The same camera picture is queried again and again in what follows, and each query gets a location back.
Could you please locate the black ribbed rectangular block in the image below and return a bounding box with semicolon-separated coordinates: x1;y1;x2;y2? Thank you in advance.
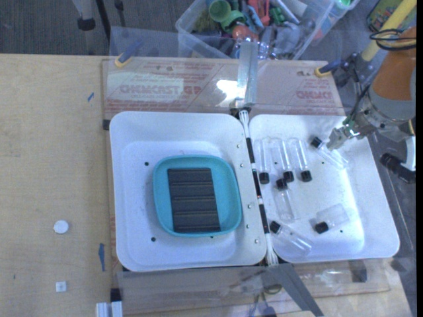
167;167;222;234

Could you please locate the clear bottle with black cap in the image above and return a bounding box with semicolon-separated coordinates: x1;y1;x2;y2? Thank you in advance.
275;177;297;223
272;139;295;184
255;139;271;186
309;136;350;171
268;220;313;256
288;137;313;183
314;203;350;235

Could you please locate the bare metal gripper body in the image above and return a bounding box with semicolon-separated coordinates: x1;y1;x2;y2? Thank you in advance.
342;98;414;142

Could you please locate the thin black and white rod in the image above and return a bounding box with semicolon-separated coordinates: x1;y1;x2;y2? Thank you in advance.
238;110;280;267

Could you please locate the clear plastic bin of toys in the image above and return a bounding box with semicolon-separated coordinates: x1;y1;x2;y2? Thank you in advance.
174;0;377;61

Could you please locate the blue square plate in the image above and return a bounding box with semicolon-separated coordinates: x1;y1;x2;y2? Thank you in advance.
152;154;243;238

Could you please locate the white round disc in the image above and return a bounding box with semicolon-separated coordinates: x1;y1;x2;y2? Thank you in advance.
53;219;70;235

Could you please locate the white plastic tray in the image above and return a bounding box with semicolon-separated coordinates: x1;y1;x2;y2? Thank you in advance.
248;113;401;264
108;110;268;273

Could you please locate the brown cardboard board red print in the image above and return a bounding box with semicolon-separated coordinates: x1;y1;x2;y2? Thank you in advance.
100;57;395;297

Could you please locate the grey and black tripod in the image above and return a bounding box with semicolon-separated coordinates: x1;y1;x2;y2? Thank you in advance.
54;0;127;56

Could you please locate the black cylinder on white bracket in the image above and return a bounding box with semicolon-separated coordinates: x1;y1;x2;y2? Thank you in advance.
379;135;417;185

